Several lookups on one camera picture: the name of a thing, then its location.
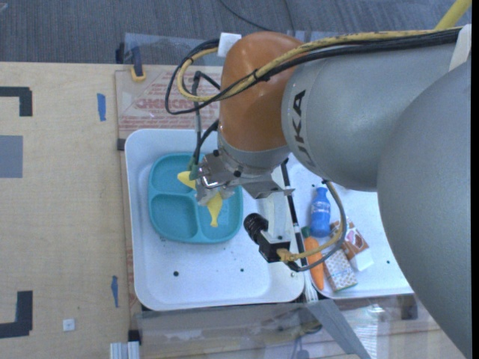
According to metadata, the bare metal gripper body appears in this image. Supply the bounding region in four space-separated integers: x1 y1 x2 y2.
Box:
195 150 296 200

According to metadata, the yellow banana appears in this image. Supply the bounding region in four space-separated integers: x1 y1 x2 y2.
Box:
177 170 225 228

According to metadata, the blue divided plate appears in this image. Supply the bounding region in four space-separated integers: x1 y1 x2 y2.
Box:
147 152 244 245

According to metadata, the white plastic tray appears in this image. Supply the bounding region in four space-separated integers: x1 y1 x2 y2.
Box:
123 128 306 312
286 157 415 301

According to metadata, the brown cardboard board red print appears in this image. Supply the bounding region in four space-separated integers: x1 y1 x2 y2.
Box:
114 64 418 323

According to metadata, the blue bottle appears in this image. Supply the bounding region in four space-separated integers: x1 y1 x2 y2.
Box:
309 186 332 239

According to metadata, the orange carrot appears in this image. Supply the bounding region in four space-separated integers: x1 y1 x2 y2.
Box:
300 225 326 292

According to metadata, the orange patterned carton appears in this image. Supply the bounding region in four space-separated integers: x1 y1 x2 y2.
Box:
322 248 359 293

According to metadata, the brown and white carton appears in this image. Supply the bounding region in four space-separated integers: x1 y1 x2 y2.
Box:
330 217 375 273

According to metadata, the black cylinder on white bracket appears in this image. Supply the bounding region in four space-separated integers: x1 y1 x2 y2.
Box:
242 191 295 264

